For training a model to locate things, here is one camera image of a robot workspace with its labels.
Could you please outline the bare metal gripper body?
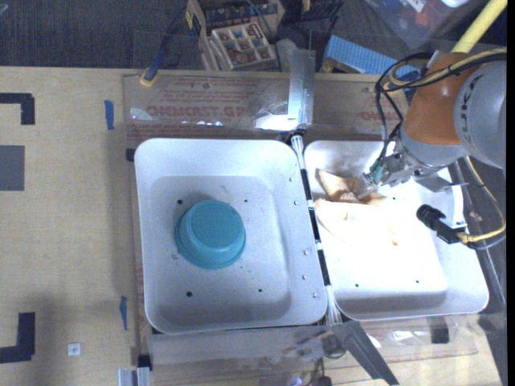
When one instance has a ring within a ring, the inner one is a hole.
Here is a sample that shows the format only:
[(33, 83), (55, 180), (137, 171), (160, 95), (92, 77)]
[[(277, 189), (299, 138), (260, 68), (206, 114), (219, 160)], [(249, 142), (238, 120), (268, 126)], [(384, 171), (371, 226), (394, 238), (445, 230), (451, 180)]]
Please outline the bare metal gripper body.
[(428, 166), (406, 151), (381, 154), (368, 171), (360, 176), (363, 187), (396, 187), (414, 180), (423, 187), (447, 187), (447, 180), (439, 175), (444, 166)]

